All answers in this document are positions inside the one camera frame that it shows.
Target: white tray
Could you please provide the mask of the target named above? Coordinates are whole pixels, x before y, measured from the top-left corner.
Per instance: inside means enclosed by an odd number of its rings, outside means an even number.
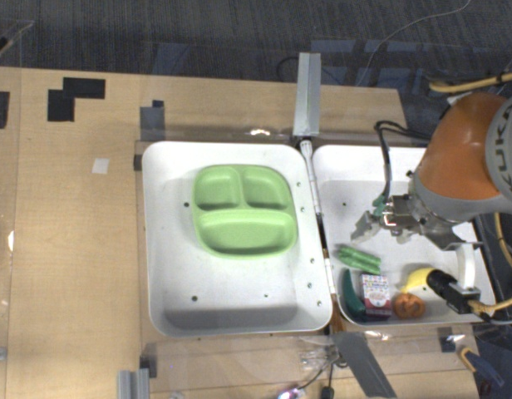
[[[143,156],[150,318],[173,337],[314,331],[332,314],[326,270],[302,156],[285,145],[159,142]],[[197,240],[196,174],[210,165],[265,165],[292,192],[298,241],[285,254],[225,259]]]
[[[408,170],[414,170],[424,153],[422,149],[391,148],[393,183],[392,194],[405,194],[409,179]],[[328,251],[332,260],[333,278],[336,280],[339,303],[347,315],[342,296],[342,275],[346,266],[337,258],[338,250],[344,244],[350,245],[350,234],[355,223],[366,210],[373,210],[371,202],[382,192],[384,186],[383,159],[377,146],[326,145],[313,156],[321,199],[324,230]],[[461,224],[455,232],[467,241],[475,241],[471,224]],[[397,243],[389,231],[380,231],[375,237],[354,246],[361,251],[374,254],[382,259],[382,274],[388,277],[391,297],[398,294],[399,287],[406,281],[406,275],[415,268],[434,267],[457,276],[455,252],[440,251],[428,239],[413,235],[406,244]],[[495,297],[481,252],[475,253],[475,286],[481,290],[484,303],[494,303]],[[352,270],[356,292],[360,293],[358,270]],[[427,323],[468,323],[480,321],[472,314],[458,315],[450,310],[444,300],[430,289],[416,291],[426,301],[426,313],[422,318],[402,321],[393,316],[376,325],[411,325]]]

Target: green object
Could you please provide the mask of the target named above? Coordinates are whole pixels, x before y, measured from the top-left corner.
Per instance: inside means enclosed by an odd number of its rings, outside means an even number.
[[[378,198],[372,201],[372,207],[379,207],[382,204],[385,204],[385,197],[383,194],[379,195]]]
[[[374,275],[379,275],[381,273],[380,263],[382,262],[382,259],[373,256],[372,254],[363,253],[362,251],[353,249],[352,247],[341,247],[339,250],[339,260],[351,268],[361,269]]]
[[[381,273],[380,267],[374,264],[369,264],[362,262],[361,260],[355,260],[350,258],[342,258],[339,259],[346,264],[346,266],[350,266],[351,268],[361,269],[365,272],[372,273],[373,275],[379,275]]]
[[[356,295],[354,286],[352,284],[352,274],[350,270],[346,269],[342,277],[342,292],[345,297],[345,304],[347,305],[347,311],[351,316],[358,318],[365,315],[366,309],[365,304]]]
[[[374,217],[382,217],[383,216],[383,210],[386,208],[386,203],[381,203],[380,205],[378,205],[374,211],[372,212],[372,215]]]
[[[219,257],[268,257],[297,242],[287,181],[260,165],[214,165],[196,176],[192,212],[200,244]]]
[[[353,249],[352,247],[344,246],[339,250],[339,256],[344,258],[351,258],[355,260],[361,260],[362,262],[366,262],[369,264],[375,264],[376,266],[380,266],[382,259],[379,257],[373,256],[369,253],[364,253],[358,249]]]

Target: sticker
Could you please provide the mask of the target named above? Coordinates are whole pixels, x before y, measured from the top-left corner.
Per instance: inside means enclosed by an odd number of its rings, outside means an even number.
[[[108,173],[109,163],[110,158],[96,158],[96,160],[93,162],[91,173],[94,175],[106,175]]]

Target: yellow cable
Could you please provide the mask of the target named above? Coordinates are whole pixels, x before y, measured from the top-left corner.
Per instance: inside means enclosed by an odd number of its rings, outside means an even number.
[[[471,81],[469,83],[464,84],[457,84],[454,86],[446,84],[442,81],[437,81],[430,83],[430,88],[433,91],[438,91],[439,93],[460,93],[462,91],[471,91],[474,89],[479,89],[481,87],[494,86],[495,84],[506,83],[507,81],[512,81],[512,72],[501,74],[499,76],[492,76],[490,78],[484,78],[483,80]]]
[[[498,243],[500,244],[500,248],[502,253],[504,254],[505,259],[509,263],[512,268],[512,255],[505,246],[504,239],[504,231],[502,229],[502,225],[500,222],[500,213],[495,213],[495,227],[496,227],[496,235],[498,236]],[[500,302],[497,304],[484,304],[477,300],[470,300],[469,306],[474,310],[475,313],[493,313],[496,310],[500,310],[503,308],[507,308],[512,305],[512,298],[505,300],[504,302]]]

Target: metal bar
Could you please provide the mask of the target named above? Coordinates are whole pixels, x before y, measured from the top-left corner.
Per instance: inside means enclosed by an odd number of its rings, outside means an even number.
[[[137,372],[119,371],[117,374],[117,399],[149,399],[149,369]]]
[[[315,136],[321,115],[321,54],[300,53],[293,135]]]
[[[337,332],[332,338],[367,397],[396,397],[362,333]]]

